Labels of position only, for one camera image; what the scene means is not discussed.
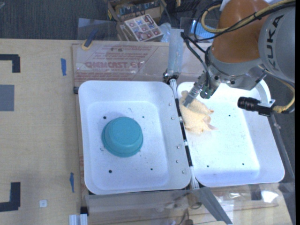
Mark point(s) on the teal bowl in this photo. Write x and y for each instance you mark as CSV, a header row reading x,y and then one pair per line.
x,y
122,137

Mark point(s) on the thin black and white rod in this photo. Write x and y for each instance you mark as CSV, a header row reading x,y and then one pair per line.
x,y
185,139

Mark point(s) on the brown cardboard board red print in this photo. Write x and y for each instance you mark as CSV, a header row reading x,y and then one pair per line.
x,y
112,64

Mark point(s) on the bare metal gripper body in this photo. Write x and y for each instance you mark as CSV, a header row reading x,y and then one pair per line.
x,y
214,82

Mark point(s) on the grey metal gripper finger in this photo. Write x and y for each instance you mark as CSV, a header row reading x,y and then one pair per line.
x,y
192,93

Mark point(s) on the white plastic tray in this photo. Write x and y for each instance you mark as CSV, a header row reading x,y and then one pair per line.
x,y
140,167
229,149

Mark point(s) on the black cylinder on white bracket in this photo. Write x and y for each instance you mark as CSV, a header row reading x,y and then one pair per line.
x,y
250,103

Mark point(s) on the yellow cloth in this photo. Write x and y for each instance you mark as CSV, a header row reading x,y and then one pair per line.
x,y
195,118

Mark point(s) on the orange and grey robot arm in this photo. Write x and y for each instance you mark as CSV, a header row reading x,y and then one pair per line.
x,y
236,43

